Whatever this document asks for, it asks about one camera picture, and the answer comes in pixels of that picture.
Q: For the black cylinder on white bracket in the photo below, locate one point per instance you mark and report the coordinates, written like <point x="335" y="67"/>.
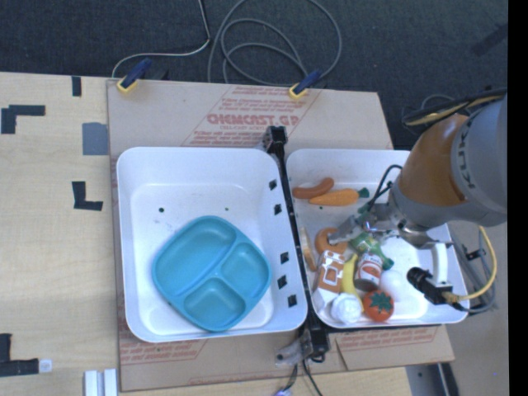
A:
<point x="429" y="285"/>

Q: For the orange and white carton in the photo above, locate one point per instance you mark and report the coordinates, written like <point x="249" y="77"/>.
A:
<point x="329" y="274"/>

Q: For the orange toy tomato green top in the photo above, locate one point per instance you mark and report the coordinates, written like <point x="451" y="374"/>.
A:
<point x="378" y="305"/>

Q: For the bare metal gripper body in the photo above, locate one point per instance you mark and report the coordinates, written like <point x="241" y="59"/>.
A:
<point x="389" y="217"/>

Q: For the white toy egg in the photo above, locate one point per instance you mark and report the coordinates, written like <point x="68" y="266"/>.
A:
<point x="392" y="285"/>

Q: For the orange toy carrot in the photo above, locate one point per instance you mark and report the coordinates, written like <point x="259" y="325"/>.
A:
<point x="334" y="197"/>

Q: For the orange toy doughnut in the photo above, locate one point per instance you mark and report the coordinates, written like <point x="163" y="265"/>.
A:
<point x="321" y="239"/>

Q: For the blue divided plate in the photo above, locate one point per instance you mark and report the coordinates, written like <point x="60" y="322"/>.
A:
<point x="206" y="270"/>

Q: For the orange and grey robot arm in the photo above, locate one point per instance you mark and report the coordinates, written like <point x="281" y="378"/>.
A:
<point x="453" y="171"/>

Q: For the brown cardboard board red print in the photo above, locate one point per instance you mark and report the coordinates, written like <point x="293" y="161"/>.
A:
<point x="185" y="114"/>

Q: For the orange toy sausage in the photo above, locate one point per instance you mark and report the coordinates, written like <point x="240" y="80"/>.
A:
<point x="313" y="189"/>

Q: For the white plastic tray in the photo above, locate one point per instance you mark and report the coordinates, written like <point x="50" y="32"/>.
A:
<point x="338" y="163"/>
<point x="198" y="180"/>

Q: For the green bottle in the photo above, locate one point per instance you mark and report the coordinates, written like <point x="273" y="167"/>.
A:
<point x="367" y="243"/>

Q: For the yellow banana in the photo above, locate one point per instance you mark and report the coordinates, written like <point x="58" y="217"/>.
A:
<point x="350" y="279"/>

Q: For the tan toy bread slice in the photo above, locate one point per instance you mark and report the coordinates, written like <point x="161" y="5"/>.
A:
<point x="307" y="250"/>

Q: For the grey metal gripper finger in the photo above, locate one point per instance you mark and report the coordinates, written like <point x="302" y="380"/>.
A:
<point x="377" y="232"/>
<point x="345" y="230"/>

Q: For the orange and white can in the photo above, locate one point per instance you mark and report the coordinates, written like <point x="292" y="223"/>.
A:
<point x="368" y="272"/>

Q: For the thin black rod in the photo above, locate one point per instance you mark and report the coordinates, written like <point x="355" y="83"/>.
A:
<point x="293" y="229"/>

